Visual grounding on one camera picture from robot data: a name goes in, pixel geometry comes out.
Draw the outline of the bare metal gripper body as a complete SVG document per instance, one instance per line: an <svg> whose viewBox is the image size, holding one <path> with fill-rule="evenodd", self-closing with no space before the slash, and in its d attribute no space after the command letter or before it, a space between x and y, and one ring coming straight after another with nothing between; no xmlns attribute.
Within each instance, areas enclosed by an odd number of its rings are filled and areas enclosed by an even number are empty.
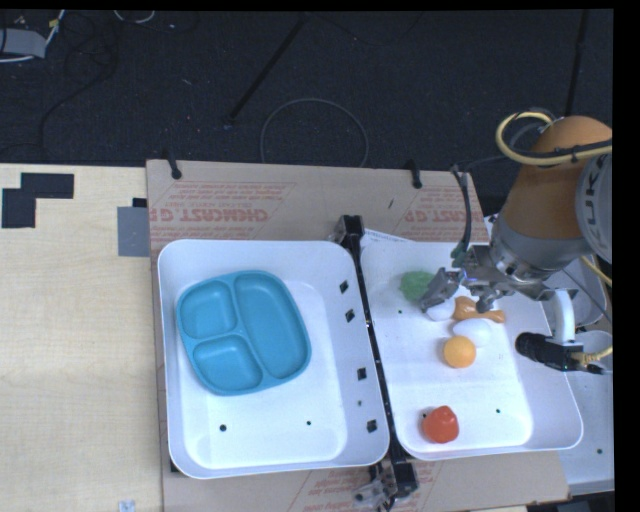
<svg viewBox="0 0 640 512"><path fill-rule="evenodd" d="M504 246L470 246L461 268L461 284L483 300L515 293L532 300L548 300L553 295L545 284L551 272L529 264Z"/></svg>

